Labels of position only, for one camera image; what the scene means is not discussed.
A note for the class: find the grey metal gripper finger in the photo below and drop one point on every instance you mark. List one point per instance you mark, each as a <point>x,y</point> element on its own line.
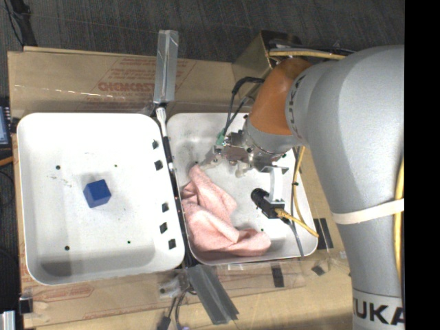
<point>241,171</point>
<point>210,160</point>

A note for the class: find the brown cardboard board red print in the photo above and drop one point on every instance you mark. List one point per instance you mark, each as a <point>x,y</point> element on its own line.
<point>68,77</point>

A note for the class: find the thin black and white rod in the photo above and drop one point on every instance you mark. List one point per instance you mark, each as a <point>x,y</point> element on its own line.
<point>167,146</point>

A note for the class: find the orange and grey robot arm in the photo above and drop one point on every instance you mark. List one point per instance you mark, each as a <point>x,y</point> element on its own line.
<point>357,139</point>

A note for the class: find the blue cube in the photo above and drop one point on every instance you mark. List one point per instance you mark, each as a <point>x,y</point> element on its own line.
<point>97,194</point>

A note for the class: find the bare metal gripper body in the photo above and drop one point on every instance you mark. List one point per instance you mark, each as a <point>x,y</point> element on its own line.
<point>240,150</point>

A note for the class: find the white plastic tray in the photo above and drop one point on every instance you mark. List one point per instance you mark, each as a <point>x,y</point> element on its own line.
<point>247,198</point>
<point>103,229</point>

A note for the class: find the pink cloth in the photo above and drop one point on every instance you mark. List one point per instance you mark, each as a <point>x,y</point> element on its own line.
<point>209,215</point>

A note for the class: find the black cylinder on white bracket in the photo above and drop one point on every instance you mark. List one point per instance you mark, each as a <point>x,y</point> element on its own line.
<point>266,201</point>

